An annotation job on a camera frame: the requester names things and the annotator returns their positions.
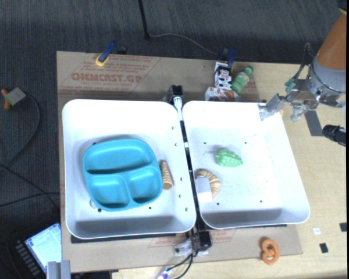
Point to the grey green cube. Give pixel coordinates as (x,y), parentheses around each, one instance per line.
(16,96)

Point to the black cylinder on white bracket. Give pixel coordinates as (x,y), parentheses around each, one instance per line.
(334,133)

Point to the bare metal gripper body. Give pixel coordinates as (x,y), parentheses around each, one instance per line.
(322,96)

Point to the orange and white carton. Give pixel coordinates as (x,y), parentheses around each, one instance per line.
(221,94)

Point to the orange carrot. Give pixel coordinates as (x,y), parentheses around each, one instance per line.
(6,105)

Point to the tan croissant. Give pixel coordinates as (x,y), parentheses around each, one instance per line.
(213,180)

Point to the tan bread stick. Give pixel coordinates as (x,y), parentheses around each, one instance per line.
(166,174)

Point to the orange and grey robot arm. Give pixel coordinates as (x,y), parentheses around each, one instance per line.
(333,45)

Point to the brown cardboard board red print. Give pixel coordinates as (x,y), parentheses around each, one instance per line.
(110,77)

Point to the blue divided plate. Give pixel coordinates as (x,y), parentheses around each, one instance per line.
(119,161)

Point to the white block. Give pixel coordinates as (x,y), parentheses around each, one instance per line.
(203,189)

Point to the thin black and white rod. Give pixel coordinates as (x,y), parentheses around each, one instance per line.
(183,132)

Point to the green plastic bottle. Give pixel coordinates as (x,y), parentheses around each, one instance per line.
(240,81)

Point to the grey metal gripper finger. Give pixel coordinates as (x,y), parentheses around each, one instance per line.
(272,105)
(298,110)

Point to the white plastic tray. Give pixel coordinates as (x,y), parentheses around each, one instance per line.
(119,118)
(250,185)

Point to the green grapes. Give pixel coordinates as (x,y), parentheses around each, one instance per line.
(228,157)

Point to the orange pretzel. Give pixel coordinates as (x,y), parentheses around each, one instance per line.
(270,251)

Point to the white cow print carton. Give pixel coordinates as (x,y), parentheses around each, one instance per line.
(223,78)

